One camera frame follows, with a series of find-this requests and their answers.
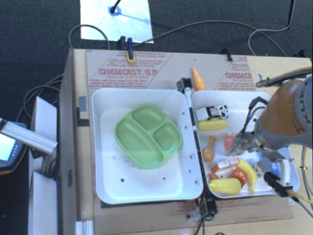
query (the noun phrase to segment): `orange carrot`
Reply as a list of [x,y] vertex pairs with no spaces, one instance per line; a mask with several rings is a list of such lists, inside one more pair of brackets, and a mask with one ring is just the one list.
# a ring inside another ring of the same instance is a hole
[[205,83],[196,68],[192,68],[192,76],[194,78],[195,88],[197,91],[205,90]]

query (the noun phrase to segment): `black metal rod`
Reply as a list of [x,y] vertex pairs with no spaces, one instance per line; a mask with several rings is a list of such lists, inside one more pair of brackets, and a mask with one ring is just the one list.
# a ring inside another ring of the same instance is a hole
[[291,24],[292,14],[293,14],[293,10],[294,10],[294,3],[295,3],[295,0],[291,0],[287,26],[289,26]]
[[117,0],[117,2],[115,3],[115,5],[110,9],[111,14],[114,14],[116,7],[118,6],[119,2],[121,2],[121,0]]

